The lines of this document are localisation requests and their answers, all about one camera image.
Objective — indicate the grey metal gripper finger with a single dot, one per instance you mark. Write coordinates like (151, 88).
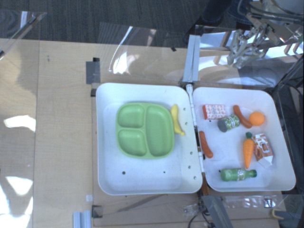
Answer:
(255, 50)
(235, 49)

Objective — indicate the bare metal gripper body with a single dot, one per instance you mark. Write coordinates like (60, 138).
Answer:
(280, 22)

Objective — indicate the person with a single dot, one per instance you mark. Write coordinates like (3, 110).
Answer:
(221, 6)

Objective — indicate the orange and white packet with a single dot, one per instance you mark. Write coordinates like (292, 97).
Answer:
(213, 111)

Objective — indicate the orange fruit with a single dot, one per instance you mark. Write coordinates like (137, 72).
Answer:
(257, 118)

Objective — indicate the orange sausage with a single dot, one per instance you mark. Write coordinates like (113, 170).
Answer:
(242, 117)
(205, 144)

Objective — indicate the thin black and white rod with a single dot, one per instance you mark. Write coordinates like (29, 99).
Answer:
(192, 108)

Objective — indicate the green can with grey lid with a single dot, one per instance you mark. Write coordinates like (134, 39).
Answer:
(229, 123)

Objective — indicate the yellow banana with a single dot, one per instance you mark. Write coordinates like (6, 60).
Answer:
(176, 120)

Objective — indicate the orange carrot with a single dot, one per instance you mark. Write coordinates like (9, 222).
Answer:
(248, 149)

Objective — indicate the orange and white carton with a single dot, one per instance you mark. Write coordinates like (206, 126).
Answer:
(262, 149)

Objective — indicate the white plastic tray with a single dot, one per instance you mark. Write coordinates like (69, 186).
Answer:
(142, 177)
(228, 151)

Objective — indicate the green divided plate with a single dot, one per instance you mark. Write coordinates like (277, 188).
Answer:
(158, 132)

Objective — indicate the green bottle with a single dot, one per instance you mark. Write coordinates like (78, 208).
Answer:
(235, 174)

